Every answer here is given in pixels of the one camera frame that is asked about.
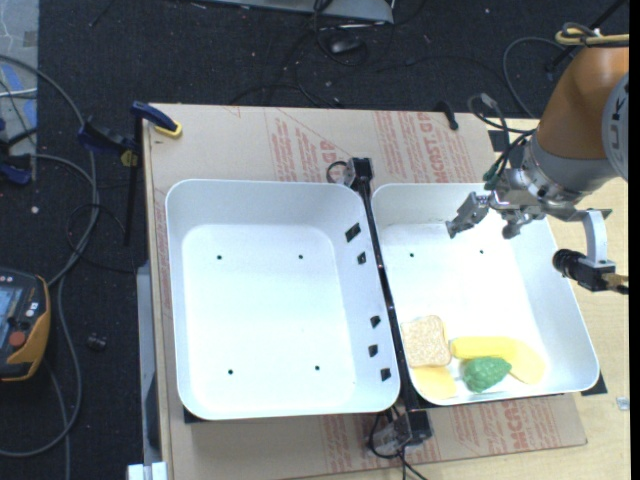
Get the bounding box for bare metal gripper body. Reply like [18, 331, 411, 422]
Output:
[489, 166, 584, 219]

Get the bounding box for black block with thin wires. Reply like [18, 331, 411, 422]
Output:
[344, 156, 374, 190]
[371, 408, 434, 458]

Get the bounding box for pale yellow flat slice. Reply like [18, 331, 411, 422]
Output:
[411, 365, 459, 401]

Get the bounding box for thin black rod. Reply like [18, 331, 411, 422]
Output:
[356, 177, 420, 415]

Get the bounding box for yellow banana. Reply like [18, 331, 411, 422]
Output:
[449, 335, 548, 386]

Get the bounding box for black cylinder on white bracket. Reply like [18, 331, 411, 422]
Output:
[551, 208, 618, 292]

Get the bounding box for tan bread slice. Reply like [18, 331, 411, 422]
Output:
[399, 314, 453, 369]

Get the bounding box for brown cardboard board red print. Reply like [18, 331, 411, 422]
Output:
[148, 102, 589, 480]

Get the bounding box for white plastic tray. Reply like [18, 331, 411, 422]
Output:
[370, 182, 601, 408]
[164, 178, 403, 422]

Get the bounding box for green grapes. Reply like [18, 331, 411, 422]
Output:
[460, 356, 514, 395]

